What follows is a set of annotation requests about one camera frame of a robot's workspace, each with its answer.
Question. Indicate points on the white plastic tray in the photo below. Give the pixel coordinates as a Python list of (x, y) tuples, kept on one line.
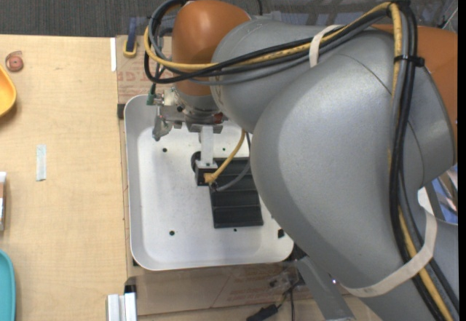
[(174, 203)]

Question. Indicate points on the black cylinder on white bracket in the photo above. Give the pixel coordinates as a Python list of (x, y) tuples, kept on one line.
[(234, 199)]

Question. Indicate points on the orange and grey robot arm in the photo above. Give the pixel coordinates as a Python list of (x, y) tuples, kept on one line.
[(327, 137)]

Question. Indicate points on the white and brown carton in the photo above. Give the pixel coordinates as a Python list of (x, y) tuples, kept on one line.
[(2, 203)]

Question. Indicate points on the blue divided plate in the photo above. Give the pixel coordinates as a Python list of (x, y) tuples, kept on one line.
[(5, 287)]

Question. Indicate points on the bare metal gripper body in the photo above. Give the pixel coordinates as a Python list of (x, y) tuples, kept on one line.
[(171, 108)]

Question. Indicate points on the brown doughnut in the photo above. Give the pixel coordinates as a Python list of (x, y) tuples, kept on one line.
[(15, 63)]

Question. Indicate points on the orange divided plate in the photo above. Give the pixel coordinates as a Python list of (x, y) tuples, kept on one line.
[(5, 92)]

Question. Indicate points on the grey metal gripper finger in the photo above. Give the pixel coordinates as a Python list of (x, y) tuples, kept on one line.
[(161, 129)]

